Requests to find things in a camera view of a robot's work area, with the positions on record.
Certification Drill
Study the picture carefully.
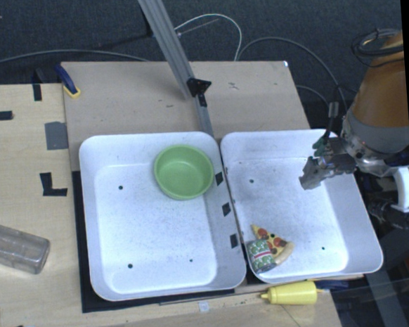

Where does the toy pizza slice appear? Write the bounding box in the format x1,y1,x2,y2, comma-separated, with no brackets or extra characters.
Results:
250,221,297,267

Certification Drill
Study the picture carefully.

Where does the white plastic tray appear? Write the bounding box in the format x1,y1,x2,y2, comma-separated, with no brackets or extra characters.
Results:
219,120,386,288
77,124,249,304

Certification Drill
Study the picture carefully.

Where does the green and white can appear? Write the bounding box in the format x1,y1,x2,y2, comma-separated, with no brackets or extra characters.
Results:
245,238,279,276

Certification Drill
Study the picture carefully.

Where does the black cylinder on white bracket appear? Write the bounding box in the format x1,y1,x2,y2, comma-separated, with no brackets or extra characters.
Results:
365,165,409,232

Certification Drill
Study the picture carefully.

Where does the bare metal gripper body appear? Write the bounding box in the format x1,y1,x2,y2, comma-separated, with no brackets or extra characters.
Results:
316,127,392,183

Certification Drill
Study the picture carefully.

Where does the clear plastic bottle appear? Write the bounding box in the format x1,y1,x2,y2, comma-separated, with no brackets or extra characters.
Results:
0,215,54,278

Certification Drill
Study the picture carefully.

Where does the green bowl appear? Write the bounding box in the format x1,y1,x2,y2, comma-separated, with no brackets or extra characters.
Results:
152,142,218,203

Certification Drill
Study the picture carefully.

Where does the pale wood board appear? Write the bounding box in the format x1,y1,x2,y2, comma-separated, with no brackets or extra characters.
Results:
60,39,369,327

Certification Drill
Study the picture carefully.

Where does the yellow squeeze bottle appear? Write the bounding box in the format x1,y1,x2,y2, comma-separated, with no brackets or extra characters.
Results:
259,279,325,309

